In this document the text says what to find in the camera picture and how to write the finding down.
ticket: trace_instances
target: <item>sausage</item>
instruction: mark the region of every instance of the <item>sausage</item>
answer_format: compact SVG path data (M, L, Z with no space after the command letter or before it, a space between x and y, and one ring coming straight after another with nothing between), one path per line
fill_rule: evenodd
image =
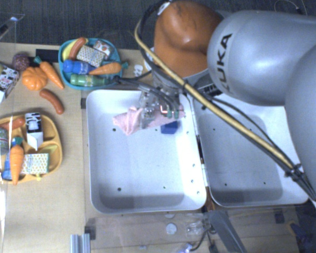
M9 131L9 123L10 123L10 121L3 123L3 124L0 124L0 128L3 128L5 130ZM22 127L25 123L26 123L26 120L24 117L18 117L16 119L14 119L12 121L12 130L18 129L19 127Z
M69 57L68 59L70 60L75 60L78 52L82 48L82 46L86 43L86 38L85 37L79 37L75 44L73 45L72 49L69 52Z
M53 105L57 114L62 114L64 112L61 101L54 93L48 89L42 89L39 94L42 98L47 99Z

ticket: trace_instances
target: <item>blue basket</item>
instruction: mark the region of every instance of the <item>blue basket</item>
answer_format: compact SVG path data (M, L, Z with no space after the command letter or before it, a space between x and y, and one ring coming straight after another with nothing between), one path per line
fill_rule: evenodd
M87 46L89 47L92 47L95 42L97 40L100 40L100 41L103 41L105 42L106 44L110 45L112 48L114 48L114 51L112 52L111 56L109 57L108 61L103 61L102 65L104 64L108 64L110 62L121 62L121 58L120 58L120 55L118 54L118 51L117 49L115 48L115 46L107 41L107 40L103 40L103 39L100 39L100 38L88 38L88 42L87 42ZM68 85L69 87L73 88L73 89L77 89L77 90L97 90L97 89L104 89L104 88L107 88L107 87L111 87L111 86L114 86L115 83L112 83L112 84L108 84L108 85L104 85L104 86L93 86L93 87L84 87L84 86L77 86L77 85L72 85L70 83L70 77L72 75L72 73L65 73L63 72L63 61L62 61L62 51L64 48L66 48L70 42L72 42L74 40L69 40L69 41L66 41L65 43L63 43L58 51L58 63L60 64L60 74L61 74L61 77L62 77L62 80L63 82ZM119 76L119 77L122 77L122 74L123 74L123 70L119 71L118 73L116 74L108 74L108 75L103 75L103 77L113 77L113 76Z

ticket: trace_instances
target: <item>table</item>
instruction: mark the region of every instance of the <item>table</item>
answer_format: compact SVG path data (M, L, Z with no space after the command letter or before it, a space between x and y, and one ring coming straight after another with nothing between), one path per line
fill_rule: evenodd
M0 43L0 61L9 65L18 52L35 56L37 48L58 50L59 46ZM124 76L132 76L135 64L144 66L139 51L119 53L122 60L129 62ZM21 81L0 105L0 118L31 111L46 114L56 124L63 146L62 165L40 182L16 187L0 183L0 252L68 252L70 235L83 234L85 227L96 234L91 241L92 252L177 252L186 242L198 241L201 235L190 236L186 230L189 224L203 219L199 211L105 216L92 207L86 113L81 109L81 100L88 92L69 87L60 90L51 82L47 88L63 102L62 115L57 115L49 102L38 92L27 90ZM286 223L297 220L293 207L284 207L282 213ZM274 222L273 209L234 210L230 216L249 252L265 248L272 248L269 252L298 252L286 224ZM166 233L169 223L177 226L174 235ZM212 238L219 251L225 252L219 237ZM198 252L208 252L208 243L204 242Z

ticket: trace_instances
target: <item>orange tray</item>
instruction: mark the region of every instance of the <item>orange tray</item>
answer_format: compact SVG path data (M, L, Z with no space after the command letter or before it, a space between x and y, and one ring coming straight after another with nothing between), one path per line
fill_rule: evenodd
M13 120L16 118L19 118L19 117L24 117L24 115L16 115L13 117ZM0 124L8 122L10 119L11 119L11 117L2 118L2 119L0 119ZM40 145L40 147L38 148L38 151L40 151L41 149L45 148L48 145L54 144L57 146L57 149L54 150L54 152L52 152L50 154L48 173L40 174L41 177L45 177L45 176L51 174L52 172L56 171L60 167L60 165L62 163L63 154L62 154L62 146L61 146L60 137L58 135L58 131L57 131L57 128L56 128L54 122L49 117L47 117L45 115L41 115L41 120L42 120L43 140L44 141ZM13 130L12 131L12 138L14 138L14 137L22 137L23 138L22 147L25 151L25 154L37 153L37 151L27 143L26 125L23 125L22 127ZM2 156L2 166L4 166L5 158L6 158L6 156ZM36 175L33 175L33 174L20 174L19 183L36 180L37 178L38 177ZM10 181L10 180L5 180L5 179L2 179L2 180L5 182L8 182L8 183L12 183L12 181Z

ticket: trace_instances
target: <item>yellow cable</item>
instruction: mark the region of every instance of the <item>yellow cable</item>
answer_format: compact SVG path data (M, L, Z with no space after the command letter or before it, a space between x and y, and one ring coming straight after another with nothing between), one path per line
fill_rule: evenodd
M248 136L250 139L264 147L267 151L272 153L275 157L277 157L279 160L281 160L284 164L286 164L290 169L293 169L291 163L286 159L286 157L283 155L281 151L270 145L268 142L263 140L261 137L247 129L243 124L241 124L236 119L232 118L228 113L221 110L217 106L215 106L212 102L207 100L201 93L199 93L193 86L186 83L179 75L177 75L175 72L173 72L165 63L154 53L150 50L149 47L147 47L144 42L139 38L138 36L138 28L141 21L139 21L136 25L135 29L135 39L139 46L143 48L152 58L153 60L165 71L165 73L170 76L172 79L174 79L176 82L178 82L179 85L183 86L195 99L197 99L202 105L204 105L206 108L208 108L210 111L212 111L214 114L216 114L218 117L220 117L222 120L224 120L229 125L233 126L240 132L242 132L244 135Z

